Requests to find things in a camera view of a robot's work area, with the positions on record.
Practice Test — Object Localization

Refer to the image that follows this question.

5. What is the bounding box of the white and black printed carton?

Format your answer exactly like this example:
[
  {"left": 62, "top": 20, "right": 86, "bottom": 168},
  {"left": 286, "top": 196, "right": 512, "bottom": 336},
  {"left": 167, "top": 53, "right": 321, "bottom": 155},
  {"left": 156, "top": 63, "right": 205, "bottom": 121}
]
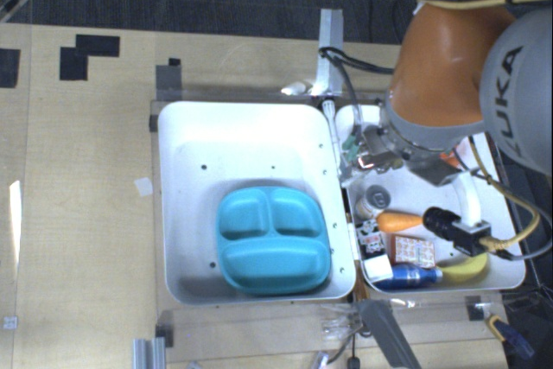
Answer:
[{"left": 355, "top": 218, "right": 386, "bottom": 261}]

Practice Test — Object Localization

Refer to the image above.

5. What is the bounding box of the orange rounded object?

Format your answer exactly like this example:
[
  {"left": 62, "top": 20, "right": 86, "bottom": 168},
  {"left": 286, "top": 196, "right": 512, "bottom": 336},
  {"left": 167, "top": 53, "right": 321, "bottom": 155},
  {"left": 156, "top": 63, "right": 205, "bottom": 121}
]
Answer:
[{"left": 439, "top": 150, "right": 466, "bottom": 170}]

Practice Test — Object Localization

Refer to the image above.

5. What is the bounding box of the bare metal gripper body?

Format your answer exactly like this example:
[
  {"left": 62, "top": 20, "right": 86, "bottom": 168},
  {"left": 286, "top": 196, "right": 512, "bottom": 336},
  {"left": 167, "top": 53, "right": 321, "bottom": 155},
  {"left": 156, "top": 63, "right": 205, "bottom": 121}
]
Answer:
[{"left": 360, "top": 125, "right": 440, "bottom": 176}]

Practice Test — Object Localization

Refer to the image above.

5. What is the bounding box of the white cube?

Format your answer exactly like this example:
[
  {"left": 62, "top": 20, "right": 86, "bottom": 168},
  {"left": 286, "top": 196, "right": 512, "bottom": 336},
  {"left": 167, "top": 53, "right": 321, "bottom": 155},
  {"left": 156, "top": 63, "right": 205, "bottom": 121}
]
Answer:
[{"left": 362, "top": 254, "right": 394, "bottom": 283}]

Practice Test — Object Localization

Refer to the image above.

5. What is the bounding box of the yellow banana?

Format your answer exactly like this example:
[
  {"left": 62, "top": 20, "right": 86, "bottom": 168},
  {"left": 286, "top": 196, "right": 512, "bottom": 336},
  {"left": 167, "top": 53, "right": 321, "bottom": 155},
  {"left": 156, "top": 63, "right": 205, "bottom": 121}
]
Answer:
[{"left": 435, "top": 251, "right": 490, "bottom": 284}]

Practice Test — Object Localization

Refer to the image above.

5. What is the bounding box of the orange carrot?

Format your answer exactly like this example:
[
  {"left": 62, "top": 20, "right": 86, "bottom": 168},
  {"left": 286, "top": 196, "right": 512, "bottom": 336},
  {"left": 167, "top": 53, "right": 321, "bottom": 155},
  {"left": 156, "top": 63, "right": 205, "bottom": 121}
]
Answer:
[{"left": 375, "top": 210, "right": 427, "bottom": 232}]

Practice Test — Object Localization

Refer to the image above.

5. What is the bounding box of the black cylinder on white bracket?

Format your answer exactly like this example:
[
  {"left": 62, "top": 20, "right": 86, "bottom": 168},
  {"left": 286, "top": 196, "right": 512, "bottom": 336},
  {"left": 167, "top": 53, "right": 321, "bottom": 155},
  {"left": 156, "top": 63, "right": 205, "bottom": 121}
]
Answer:
[{"left": 422, "top": 170, "right": 493, "bottom": 260}]

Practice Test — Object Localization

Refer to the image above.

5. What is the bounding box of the orange printed packet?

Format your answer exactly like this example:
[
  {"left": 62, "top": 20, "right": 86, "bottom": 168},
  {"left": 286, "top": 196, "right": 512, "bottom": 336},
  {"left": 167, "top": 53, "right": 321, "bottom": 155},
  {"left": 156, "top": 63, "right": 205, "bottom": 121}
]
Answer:
[{"left": 388, "top": 233, "right": 436, "bottom": 267}]

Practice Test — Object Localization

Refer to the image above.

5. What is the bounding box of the blue divided plate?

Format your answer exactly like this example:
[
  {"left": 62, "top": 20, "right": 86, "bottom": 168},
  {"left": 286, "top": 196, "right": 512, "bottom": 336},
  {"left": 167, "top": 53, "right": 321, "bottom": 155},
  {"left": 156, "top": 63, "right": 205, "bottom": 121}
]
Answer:
[{"left": 215, "top": 186, "right": 334, "bottom": 296}]

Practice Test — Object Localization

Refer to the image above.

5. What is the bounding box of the white plastic tray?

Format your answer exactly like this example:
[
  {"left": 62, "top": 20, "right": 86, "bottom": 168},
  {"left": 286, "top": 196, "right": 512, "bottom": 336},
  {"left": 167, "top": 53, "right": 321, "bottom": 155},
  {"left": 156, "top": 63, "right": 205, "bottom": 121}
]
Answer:
[
  {"left": 156, "top": 100, "right": 358, "bottom": 308},
  {"left": 334, "top": 103, "right": 528, "bottom": 296}
]

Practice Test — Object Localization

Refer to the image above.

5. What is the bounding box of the small silver-topped can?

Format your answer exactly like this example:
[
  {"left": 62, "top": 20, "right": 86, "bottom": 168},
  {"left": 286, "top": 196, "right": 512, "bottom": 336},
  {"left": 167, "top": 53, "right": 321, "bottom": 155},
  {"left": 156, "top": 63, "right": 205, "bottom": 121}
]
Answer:
[{"left": 354, "top": 184, "right": 392, "bottom": 219}]

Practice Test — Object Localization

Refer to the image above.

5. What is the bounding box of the blue bottle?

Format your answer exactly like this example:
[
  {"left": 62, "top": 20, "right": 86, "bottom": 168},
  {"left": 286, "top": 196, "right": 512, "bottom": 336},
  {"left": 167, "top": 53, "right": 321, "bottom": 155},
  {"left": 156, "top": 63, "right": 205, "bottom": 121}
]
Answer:
[{"left": 372, "top": 263, "right": 444, "bottom": 291}]

